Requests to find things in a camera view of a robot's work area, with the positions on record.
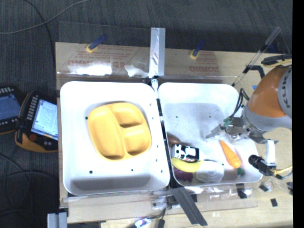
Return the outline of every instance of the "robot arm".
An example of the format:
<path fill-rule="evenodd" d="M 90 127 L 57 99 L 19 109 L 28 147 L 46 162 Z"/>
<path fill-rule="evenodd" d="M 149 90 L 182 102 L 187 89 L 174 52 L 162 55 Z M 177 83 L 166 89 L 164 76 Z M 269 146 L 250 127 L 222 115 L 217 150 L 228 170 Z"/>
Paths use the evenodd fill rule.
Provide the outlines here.
<path fill-rule="evenodd" d="M 248 102 L 241 117 L 235 117 L 243 97 Z M 292 66 L 279 63 L 262 78 L 250 99 L 240 91 L 234 113 L 224 120 L 224 125 L 212 130 L 206 139 L 225 131 L 234 140 L 250 138 L 256 143 L 265 144 L 266 160 L 252 155 L 248 161 L 264 175 L 274 175 L 276 141 L 265 139 L 263 134 L 278 127 L 292 130 Z"/>

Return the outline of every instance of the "gray carpet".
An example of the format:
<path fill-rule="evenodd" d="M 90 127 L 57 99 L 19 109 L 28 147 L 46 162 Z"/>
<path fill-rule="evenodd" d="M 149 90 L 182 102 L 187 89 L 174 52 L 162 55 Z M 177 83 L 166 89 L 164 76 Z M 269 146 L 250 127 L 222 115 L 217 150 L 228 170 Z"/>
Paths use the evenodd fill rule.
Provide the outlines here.
<path fill-rule="evenodd" d="M 78 1 L 0 0 L 0 32 L 39 24 Z M 0 86 L 15 86 L 22 97 L 32 90 L 54 96 L 55 42 L 91 40 L 78 23 L 164 27 L 168 48 L 190 49 L 204 39 L 204 50 L 245 52 L 257 52 L 280 27 L 269 52 L 292 53 L 292 13 L 293 0 L 91 0 L 72 6 L 47 27 L 0 34 Z M 110 43 L 148 46 L 149 37 L 132 34 Z M 0 227 L 45 228 L 47 214 L 58 211 L 57 154 L 17 147 L 13 133 L 0 135 L 0 154 Z"/>

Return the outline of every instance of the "yellow plastic tray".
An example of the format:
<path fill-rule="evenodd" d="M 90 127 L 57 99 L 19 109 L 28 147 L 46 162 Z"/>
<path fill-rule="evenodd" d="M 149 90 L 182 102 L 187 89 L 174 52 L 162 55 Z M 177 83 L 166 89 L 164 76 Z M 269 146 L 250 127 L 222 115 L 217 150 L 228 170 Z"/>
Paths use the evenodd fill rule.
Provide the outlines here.
<path fill-rule="evenodd" d="M 124 160 L 148 150 L 152 143 L 141 110 L 127 102 L 99 106 L 88 116 L 91 140 L 97 152 L 109 160 Z"/>

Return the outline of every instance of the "white container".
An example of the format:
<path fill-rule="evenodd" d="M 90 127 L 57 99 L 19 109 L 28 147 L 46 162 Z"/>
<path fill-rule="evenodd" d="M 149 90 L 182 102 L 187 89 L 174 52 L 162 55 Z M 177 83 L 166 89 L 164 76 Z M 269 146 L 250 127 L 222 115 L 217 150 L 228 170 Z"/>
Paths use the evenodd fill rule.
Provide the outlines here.
<path fill-rule="evenodd" d="M 152 136 L 138 156 L 108 161 L 93 146 L 86 117 L 96 107 L 129 102 L 143 112 Z M 151 87 L 143 83 L 68 82 L 60 90 L 63 184 L 74 195 L 161 190 L 170 180 L 161 122 Z"/>
<path fill-rule="evenodd" d="M 159 87 L 159 98 L 166 133 L 179 138 L 185 145 L 199 148 L 205 159 L 224 166 L 221 181 L 202 182 L 193 174 L 191 181 L 177 179 L 181 185 L 246 183 L 262 178 L 262 174 L 248 162 L 250 155 L 258 155 L 253 140 L 243 139 L 232 145 L 227 134 L 220 137 L 240 157 L 244 175 L 238 175 L 237 170 L 229 165 L 219 139 L 206 140 L 206 135 L 219 124 L 223 124 L 223 120 L 233 113 L 238 101 L 238 92 L 234 87 L 225 84 L 166 82 Z"/>

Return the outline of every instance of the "blue clamp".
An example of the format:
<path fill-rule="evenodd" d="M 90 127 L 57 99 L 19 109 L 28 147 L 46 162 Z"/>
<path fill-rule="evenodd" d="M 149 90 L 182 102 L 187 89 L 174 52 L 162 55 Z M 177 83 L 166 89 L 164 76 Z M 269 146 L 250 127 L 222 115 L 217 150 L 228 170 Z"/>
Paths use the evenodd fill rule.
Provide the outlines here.
<path fill-rule="evenodd" d="M 196 46 L 196 48 L 193 49 L 193 50 L 191 51 L 190 57 L 191 57 L 192 59 L 196 59 L 196 58 L 198 57 L 199 51 L 201 50 L 203 44 L 204 44 L 204 40 L 201 40 L 201 41 L 198 43 L 198 45 Z"/>
<path fill-rule="evenodd" d="M 107 34 L 100 36 L 98 39 L 86 46 L 86 51 L 89 53 L 94 52 L 98 48 L 98 45 L 102 44 L 107 38 Z"/>

